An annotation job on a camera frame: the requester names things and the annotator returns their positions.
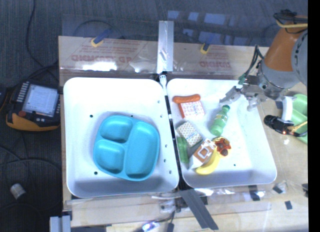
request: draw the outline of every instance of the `banana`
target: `banana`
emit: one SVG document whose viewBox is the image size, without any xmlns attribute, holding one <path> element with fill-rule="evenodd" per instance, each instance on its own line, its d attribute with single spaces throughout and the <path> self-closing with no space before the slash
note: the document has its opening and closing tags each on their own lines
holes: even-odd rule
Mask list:
<svg viewBox="0 0 320 232">
<path fill-rule="evenodd" d="M 216 169 L 219 162 L 220 162 L 220 154 L 217 151 L 217 149 L 215 148 L 213 151 L 213 154 L 211 155 L 210 160 L 206 164 L 195 169 L 195 172 L 198 175 L 208 175 Z"/>
</svg>

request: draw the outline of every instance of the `blue divided plate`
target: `blue divided plate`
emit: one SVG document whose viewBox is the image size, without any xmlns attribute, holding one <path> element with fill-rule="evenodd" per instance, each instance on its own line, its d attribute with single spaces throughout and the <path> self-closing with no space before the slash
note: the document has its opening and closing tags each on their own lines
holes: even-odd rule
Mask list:
<svg viewBox="0 0 320 232">
<path fill-rule="evenodd" d="M 97 132 L 93 160 L 109 175 L 141 181 L 154 171 L 159 149 L 160 136 L 154 126 L 132 117 L 112 115 Z"/>
</svg>

